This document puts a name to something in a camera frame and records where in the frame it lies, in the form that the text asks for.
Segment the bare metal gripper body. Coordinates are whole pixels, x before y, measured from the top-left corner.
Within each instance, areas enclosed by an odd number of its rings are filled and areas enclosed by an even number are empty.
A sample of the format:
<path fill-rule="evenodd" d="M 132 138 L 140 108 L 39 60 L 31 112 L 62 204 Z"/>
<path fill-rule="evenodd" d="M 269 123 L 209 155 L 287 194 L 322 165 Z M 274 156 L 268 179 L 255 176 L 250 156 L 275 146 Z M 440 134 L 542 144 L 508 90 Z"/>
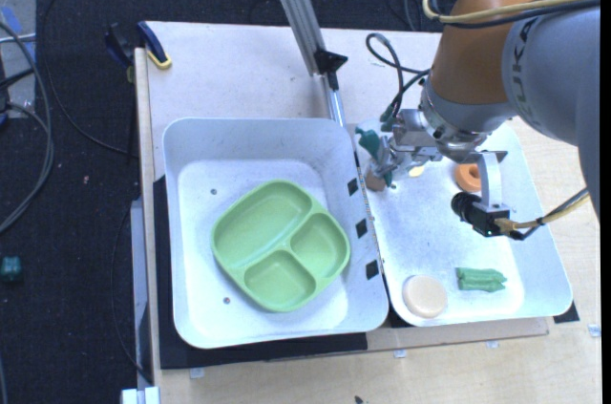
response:
<path fill-rule="evenodd" d="M 393 147 L 412 161 L 465 162 L 487 138 L 487 133 L 463 130 L 451 125 L 437 112 L 402 109 L 392 125 Z"/>

